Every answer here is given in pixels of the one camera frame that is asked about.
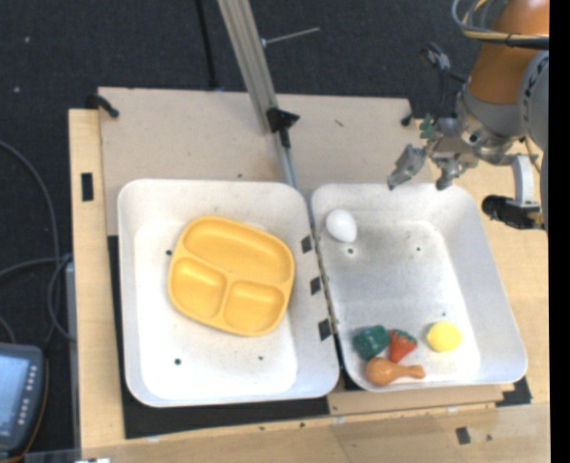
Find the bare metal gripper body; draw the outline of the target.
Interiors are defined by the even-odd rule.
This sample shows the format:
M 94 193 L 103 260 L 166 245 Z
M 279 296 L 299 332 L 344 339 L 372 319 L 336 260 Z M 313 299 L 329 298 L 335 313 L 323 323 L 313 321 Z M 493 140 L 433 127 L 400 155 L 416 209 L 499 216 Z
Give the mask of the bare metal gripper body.
M 430 158 L 453 160 L 461 165 L 475 165 L 478 160 L 494 166 L 511 163 L 508 153 L 515 142 L 515 116 L 502 107 L 492 108 L 476 117 L 469 110 L 439 118 L 436 130 L 427 143 Z

